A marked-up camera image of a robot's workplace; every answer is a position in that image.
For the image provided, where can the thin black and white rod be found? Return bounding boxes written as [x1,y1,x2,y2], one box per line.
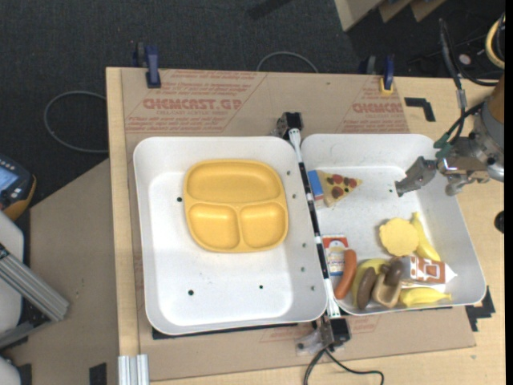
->
[289,128,341,318]

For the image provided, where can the brown and tan toy food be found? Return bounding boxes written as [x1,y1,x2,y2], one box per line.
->
[371,259,405,309]

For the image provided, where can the toy pizza slice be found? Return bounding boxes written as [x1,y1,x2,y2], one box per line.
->
[315,169,364,209]

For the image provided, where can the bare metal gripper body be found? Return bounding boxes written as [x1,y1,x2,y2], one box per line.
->
[435,128,506,184]

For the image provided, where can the red and white carton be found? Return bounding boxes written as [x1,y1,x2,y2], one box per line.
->
[321,233,349,278]

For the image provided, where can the blue and white carton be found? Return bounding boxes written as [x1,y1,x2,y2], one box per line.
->
[306,169,325,202]

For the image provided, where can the orange sausage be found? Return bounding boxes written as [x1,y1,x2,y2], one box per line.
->
[334,249,358,300]

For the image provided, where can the yellow round biscuit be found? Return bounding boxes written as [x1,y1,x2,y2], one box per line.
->
[378,217,420,257]

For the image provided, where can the brown cardboard board red print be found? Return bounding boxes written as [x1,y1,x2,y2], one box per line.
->
[119,68,478,383]

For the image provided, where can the orange and white carton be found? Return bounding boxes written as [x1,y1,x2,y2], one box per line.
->
[400,254,458,286]

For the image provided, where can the brown sausage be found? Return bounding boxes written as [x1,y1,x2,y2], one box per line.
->
[356,266,378,310]

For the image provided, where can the white plastic tray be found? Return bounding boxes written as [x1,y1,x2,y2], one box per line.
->
[132,136,329,335]
[299,133,487,317]

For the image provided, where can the yellow divided plate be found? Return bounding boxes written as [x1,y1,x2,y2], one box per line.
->
[182,159,289,253]

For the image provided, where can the black block with thin wires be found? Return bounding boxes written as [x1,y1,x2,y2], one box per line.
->
[276,111,304,139]
[296,317,353,355]

